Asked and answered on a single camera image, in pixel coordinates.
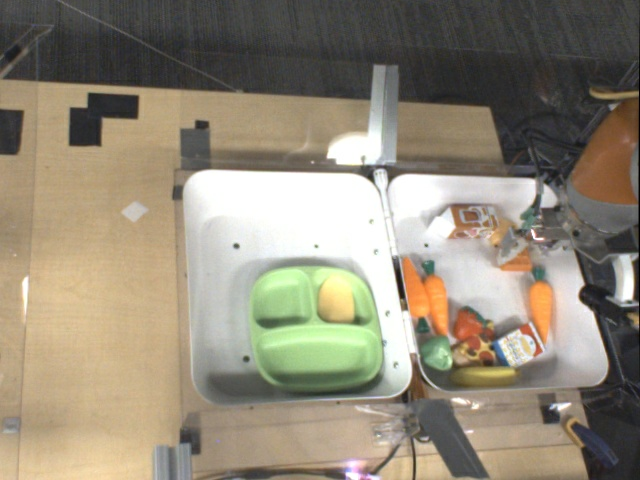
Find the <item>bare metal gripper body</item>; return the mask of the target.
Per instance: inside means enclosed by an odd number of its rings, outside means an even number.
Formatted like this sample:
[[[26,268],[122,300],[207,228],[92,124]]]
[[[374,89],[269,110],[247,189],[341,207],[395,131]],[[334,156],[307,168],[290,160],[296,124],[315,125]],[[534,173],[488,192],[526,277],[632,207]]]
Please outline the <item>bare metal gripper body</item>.
[[[615,236],[582,222],[568,207],[540,210],[536,221],[536,243],[548,248],[571,248],[595,263],[611,261],[620,252],[614,248]]]

